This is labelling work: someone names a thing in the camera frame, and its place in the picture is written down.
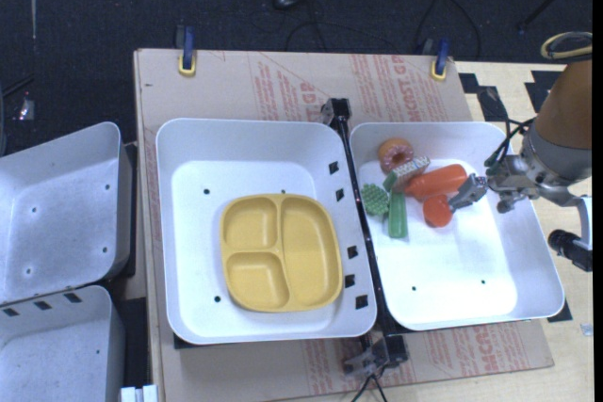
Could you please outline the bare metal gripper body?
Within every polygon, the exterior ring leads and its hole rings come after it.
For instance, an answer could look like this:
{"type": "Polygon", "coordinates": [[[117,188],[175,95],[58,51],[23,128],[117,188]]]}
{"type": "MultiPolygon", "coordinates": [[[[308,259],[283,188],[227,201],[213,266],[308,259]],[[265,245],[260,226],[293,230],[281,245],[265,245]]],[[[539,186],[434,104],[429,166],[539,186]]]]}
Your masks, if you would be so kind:
{"type": "Polygon", "coordinates": [[[486,161],[488,187],[499,196],[497,210],[509,213],[517,202],[543,198],[560,206],[574,205],[570,181],[548,169],[538,158],[506,155],[486,161]]]}

